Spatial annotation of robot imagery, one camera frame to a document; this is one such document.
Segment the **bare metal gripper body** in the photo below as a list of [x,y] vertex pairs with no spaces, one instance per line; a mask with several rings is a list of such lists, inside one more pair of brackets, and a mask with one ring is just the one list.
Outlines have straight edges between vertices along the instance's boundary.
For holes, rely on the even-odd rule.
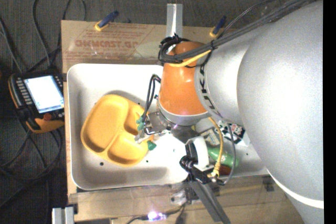
[[160,111],[149,113],[144,122],[144,132],[147,135],[163,135],[172,130],[172,123]]

